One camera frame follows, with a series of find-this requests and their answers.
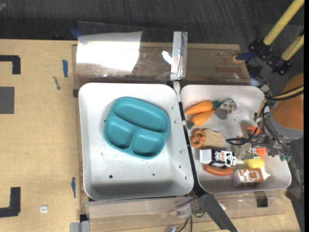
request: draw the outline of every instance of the yellow rod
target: yellow rod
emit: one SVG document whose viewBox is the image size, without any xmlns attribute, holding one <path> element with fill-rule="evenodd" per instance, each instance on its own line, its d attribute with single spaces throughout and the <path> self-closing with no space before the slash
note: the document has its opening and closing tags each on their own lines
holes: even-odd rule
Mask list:
<svg viewBox="0 0 309 232">
<path fill-rule="evenodd" d="M 305 35 L 298 36 L 296 40 L 282 53 L 281 58 L 285 61 L 290 60 L 291 57 L 304 45 Z"/>
<path fill-rule="evenodd" d="M 280 17 L 278 22 L 274 25 L 268 35 L 264 38 L 265 45 L 271 45 L 277 36 L 281 33 L 284 27 L 289 23 L 297 11 L 303 6 L 305 0 L 294 0 L 287 10 Z"/>
</svg>

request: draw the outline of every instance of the white tray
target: white tray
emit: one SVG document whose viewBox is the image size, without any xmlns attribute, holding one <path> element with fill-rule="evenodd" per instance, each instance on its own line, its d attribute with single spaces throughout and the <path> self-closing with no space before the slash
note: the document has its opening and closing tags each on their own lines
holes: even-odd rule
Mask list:
<svg viewBox="0 0 309 232">
<path fill-rule="evenodd" d="M 110 147 L 104 120 L 113 102 L 130 96 L 152 103 L 170 118 L 161 153 L 143 160 Z M 84 188 L 94 200 L 181 196 L 193 188 L 193 175 L 175 91 L 162 84 L 89 83 L 79 94 Z"/>
<path fill-rule="evenodd" d="M 259 106 L 264 99 L 263 92 L 253 86 L 222 86 L 222 85 L 187 85 L 181 89 L 181 100 L 183 109 L 201 101 L 210 100 L 223 102 L 225 99 L 231 98 L 235 101 L 237 109 L 228 116 L 226 120 L 220 120 L 216 115 L 210 119 L 200 129 L 209 129 L 222 134 L 223 147 L 232 151 L 230 144 L 225 142 L 227 138 L 241 137 L 244 129 L 250 125 L 250 118 L 258 111 Z M 186 115 L 186 120 L 191 120 L 193 115 Z M 188 130 L 189 136 L 196 127 Z M 292 178 L 290 169 L 286 161 L 281 161 L 279 156 L 274 158 L 264 158 L 264 169 L 271 176 L 263 183 L 256 187 L 239 188 L 233 184 L 232 176 L 215 176 L 203 170 L 203 164 L 199 161 L 198 150 L 192 147 L 192 152 L 195 161 L 198 181 L 201 187 L 213 194 L 244 192 L 244 191 L 259 191 L 271 189 L 288 188 Z M 245 167 L 246 164 L 242 161 L 237 161 L 237 168 Z"/>
</svg>

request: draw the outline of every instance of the wooden board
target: wooden board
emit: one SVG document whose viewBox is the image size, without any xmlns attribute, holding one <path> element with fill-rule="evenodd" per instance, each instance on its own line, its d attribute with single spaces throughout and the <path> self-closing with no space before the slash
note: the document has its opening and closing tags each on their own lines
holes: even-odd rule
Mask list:
<svg viewBox="0 0 309 232">
<path fill-rule="evenodd" d="M 12 75 L 11 62 L 0 62 L 0 86 L 15 87 L 14 114 L 0 114 L 0 207 L 9 206 L 11 187 L 21 187 L 21 212 L 0 218 L 0 231 L 64 232 L 79 220 L 73 43 L 0 40 L 0 55 L 21 57 L 21 74 Z M 63 59 L 69 67 L 66 78 Z M 48 213 L 40 213 L 46 204 Z"/>
</svg>

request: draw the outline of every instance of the toy food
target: toy food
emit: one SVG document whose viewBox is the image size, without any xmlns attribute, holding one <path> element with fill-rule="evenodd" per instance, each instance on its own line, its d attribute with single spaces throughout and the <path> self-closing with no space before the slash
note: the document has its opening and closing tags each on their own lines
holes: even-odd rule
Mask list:
<svg viewBox="0 0 309 232">
<path fill-rule="evenodd" d="M 226 168 L 216 168 L 212 167 L 210 165 L 205 165 L 204 170 L 210 174 L 216 175 L 216 176 L 228 176 L 232 175 L 234 170 L 233 168 L 226 167 Z"/>
<path fill-rule="evenodd" d="M 223 149 L 223 137 L 219 132 L 213 132 L 209 129 L 204 130 L 204 132 L 206 136 L 206 141 L 203 145 L 203 148 Z"/>
<path fill-rule="evenodd" d="M 194 148 L 202 147 L 205 141 L 206 141 L 205 132 L 200 129 L 195 130 L 193 135 L 190 137 L 190 143 Z"/>
<path fill-rule="evenodd" d="M 200 102 L 194 105 L 190 109 L 186 110 L 184 113 L 185 114 L 199 114 L 199 113 L 207 112 L 207 111 L 210 111 L 215 105 L 216 106 L 219 105 L 218 101 L 215 101 L 214 103 L 212 103 L 211 101 L 203 101 L 203 102 Z"/>
<path fill-rule="evenodd" d="M 202 149 L 199 151 L 199 161 L 214 167 L 234 167 L 235 153 L 216 149 Z"/>
<path fill-rule="evenodd" d="M 238 169 L 233 173 L 235 186 L 257 185 L 265 181 L 268 177 L 270 177 L 270 174 L 259 168 Z"/>
<path fill-rule="evenodd" d="M 211 117 L 211 115 L 214 114 L 214 111 L 215 110 L 210 110 L 201 114 L 194 115 L 191 121 L 195 126 L 200 126 L 204 124 Z"/>
<path fill-rule="evenodd" d="M 249 168 L 261 168 L 264 166 L 264 162 L 262 158 L 251 158 L 246 159 L 245 162 L 247 163 Z"/>
<path fill-rule="evenodd" d="M 226 99 L 217 109 L 216 115 L 219 119 L 226 119 L 229 114 L 236 110 L 236 103 L 232 99 Z"/>
</svg>

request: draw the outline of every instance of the screw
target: screw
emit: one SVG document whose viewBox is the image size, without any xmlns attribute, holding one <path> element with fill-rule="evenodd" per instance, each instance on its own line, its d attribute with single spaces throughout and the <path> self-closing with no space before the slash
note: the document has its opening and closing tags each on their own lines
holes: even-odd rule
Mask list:
<svg viewBox="0 0 309 232">
<path fill-rule="evenodd" d="M 56 84 L 57 89 L 60 90 L 60 87 L 59 87 L 57 78 L 56 78 L 55 76 L 53 77 L 53 80 L 55 81 L 55 84 Z"/>
</svg>

